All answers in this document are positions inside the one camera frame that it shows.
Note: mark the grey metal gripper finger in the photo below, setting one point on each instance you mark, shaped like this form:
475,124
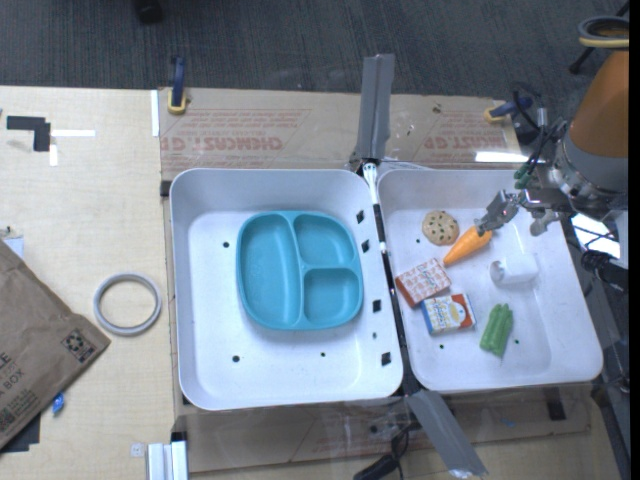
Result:
511,207
492,214

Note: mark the brown paper envelope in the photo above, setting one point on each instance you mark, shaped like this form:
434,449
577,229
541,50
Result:
35,333

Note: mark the blue divided plate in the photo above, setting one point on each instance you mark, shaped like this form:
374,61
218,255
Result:
265,268

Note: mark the orange patterned carton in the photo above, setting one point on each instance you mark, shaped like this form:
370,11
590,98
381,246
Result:
422,282

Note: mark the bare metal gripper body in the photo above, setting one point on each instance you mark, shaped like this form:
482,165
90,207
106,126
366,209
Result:
552,199

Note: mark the small blue scrap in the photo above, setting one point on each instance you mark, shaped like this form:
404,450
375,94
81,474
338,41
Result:
58,402

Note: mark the white blue and orange carton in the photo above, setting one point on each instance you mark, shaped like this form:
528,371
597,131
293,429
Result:
447,314

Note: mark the white plastic tray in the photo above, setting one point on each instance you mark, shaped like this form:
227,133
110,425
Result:
280,368
550,328

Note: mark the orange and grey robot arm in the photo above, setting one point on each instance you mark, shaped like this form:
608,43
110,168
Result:
600,113

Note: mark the brown cardboard board red print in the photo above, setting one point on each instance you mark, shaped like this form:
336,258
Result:
280,133

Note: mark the black cylinder on white bracket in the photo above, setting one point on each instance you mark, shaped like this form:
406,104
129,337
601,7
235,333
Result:
602,267

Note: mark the orange carrot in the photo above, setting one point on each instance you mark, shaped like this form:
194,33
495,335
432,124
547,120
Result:
465,248

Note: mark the tan biscuit with green dots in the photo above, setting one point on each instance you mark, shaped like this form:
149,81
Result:
440,228

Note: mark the green bean bundle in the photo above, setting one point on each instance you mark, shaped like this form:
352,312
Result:
496,330

